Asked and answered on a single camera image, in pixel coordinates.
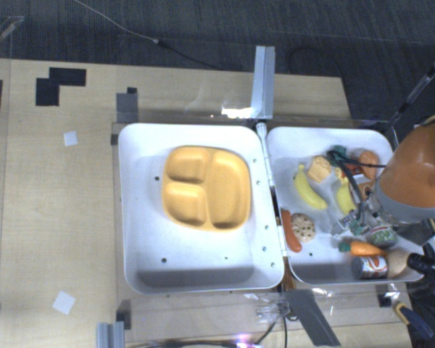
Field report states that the chocolate chip biscuit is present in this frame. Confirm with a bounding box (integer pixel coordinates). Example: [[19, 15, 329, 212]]
[[290, 212, 316, 244]]

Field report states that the orange carrot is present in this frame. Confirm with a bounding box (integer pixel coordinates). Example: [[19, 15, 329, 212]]
[[338, 239, 389, 257]]

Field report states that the orange and white can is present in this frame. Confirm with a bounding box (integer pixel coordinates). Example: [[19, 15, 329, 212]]
[[350, 254, 390, 281]]

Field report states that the yellow divided plate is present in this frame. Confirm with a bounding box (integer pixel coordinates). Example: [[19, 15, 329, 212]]
[[161, 145, 253, 233]]

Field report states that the green and white can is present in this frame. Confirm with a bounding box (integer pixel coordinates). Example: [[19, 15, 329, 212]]
[[368, 224, 398, 249]]

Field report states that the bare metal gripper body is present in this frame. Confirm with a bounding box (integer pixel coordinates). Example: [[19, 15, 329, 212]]
[[350, 192, 384, 233]]

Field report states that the tan round bread roll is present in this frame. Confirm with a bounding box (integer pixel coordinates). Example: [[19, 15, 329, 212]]
[[385, 249, 411, 279]]

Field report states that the tan bread slice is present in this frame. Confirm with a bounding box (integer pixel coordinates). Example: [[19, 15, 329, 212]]
[[307, 154, 333, 183]]

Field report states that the white plastic tray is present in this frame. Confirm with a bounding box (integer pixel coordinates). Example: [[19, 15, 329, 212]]
[[117, 122, 286, 297], [265, 125, 426, 287]]

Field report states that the yellow banana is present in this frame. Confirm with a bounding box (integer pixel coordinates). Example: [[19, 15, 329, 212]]
[[334, 166, 357, 215], [293, 162, 328, 211]]

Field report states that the red sausage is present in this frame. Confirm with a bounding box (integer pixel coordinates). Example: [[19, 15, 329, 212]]
[[280, 208, 303, 254]]

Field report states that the orange brown croissant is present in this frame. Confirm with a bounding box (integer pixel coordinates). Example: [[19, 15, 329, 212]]
[[357, 150, 381, 180]]

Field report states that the black cylinder on white bracket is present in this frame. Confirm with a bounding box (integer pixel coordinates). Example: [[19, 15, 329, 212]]
[[407, 230, 435, 279]]

